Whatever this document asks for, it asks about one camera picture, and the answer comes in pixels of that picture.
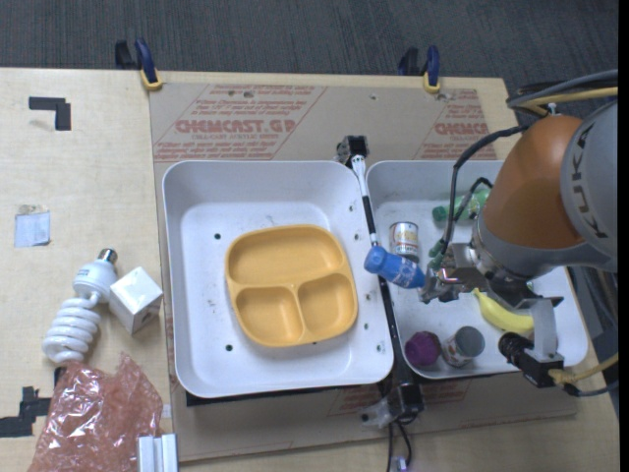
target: plastic bag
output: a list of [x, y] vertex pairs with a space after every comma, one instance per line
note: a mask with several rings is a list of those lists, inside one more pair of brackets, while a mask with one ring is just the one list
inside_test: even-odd
[[115, 375], [71, 362], [55, 386], [29, 472], [135, 472], [139, 436], [156, 436], [161, 397], [122, 354]]

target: yellow cable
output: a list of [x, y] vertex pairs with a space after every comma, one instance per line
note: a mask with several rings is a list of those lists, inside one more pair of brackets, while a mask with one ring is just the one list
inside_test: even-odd
[[616, 362], [618, 362], [618, 353], [616, 353], [615, 355], [612, 355], [601, 364], [598, 364], [597, 366], [592, 367], [591, 369], [588, 369], [587, 371], [584, 371], [583, 373], [575, 374], [575, 373], [568, 373], [566, 371], [563, 371], [562, 369], [550, 369], [548, 371], [548, 375], [557, 384], [568, 384], [568, 383], [571, 384], [579, 380], [584, 380], [585, 378], [588, 378], [596, 373], [599, 373], [600, 371], [604, 371], [608, 367], [611, 367], [612, 365], [614, 365]]
[[526, 108], [528, 108], [532, 112], [535, 112], [538, 115], [541, 115], [542, 117], [545, 117], [546, 115], [548, 115], [548, 111], [545, 110], [544, 108], [541, 108], [540, 106], [532, 105], [532, 106], [527, 106]]
[[588, 90], [582, 90], [579, 92], [567, 92], [564, 94], [553, 94], [551, 96], [543, 96], [541, 98], [530, 99], [517, 106], [533, 109], [533, 107], [539, 107], [539, 105], [546, 105], [548, 103], [581, 101], [584, 99], [601, 98], [605, 96], [616, 96], [617, 94], [618, 94], [618, 88], [588, 89]]

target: white box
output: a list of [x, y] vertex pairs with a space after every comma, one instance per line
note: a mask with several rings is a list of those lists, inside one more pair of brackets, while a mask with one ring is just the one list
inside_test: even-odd
[[134, 334], [159, 315], [163, 292], [142, 267], [136, 267], [110, 287], [109, 311]]

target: soda can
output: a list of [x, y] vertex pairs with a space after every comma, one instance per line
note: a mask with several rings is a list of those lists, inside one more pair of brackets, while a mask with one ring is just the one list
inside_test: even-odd
[[395, 222], [389, 227], [389, 250], [415, 264], [420, 261], [420, 244], [417, 224]]
[[463, 367], [485, 350], [483, 334], [472, 326], [459, 328], [441, 346], [443, 359], [452, 367]]

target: clamp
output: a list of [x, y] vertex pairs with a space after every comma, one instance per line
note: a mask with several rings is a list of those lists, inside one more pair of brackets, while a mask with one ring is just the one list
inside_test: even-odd
[[431, 45], [428, 50], [427, 60], [422, 68], [417, 65], [419, 50], [411, 47], [398, 63], [397, 73], [402, 76], [424, 77], [424, 89], [430, 94], [437, 94], [441, 89], [439, 83], [439, 50], [436, 45]]
[[116, 42], [116, 68], [122, 70], [140, 70], [140, 77], [147, 90], [159, 90], [164, 84], [155, 68], [148, 44], [143, 38], [135, 42], [138, 61], [134, 61], [129, 52], [127, 40]]

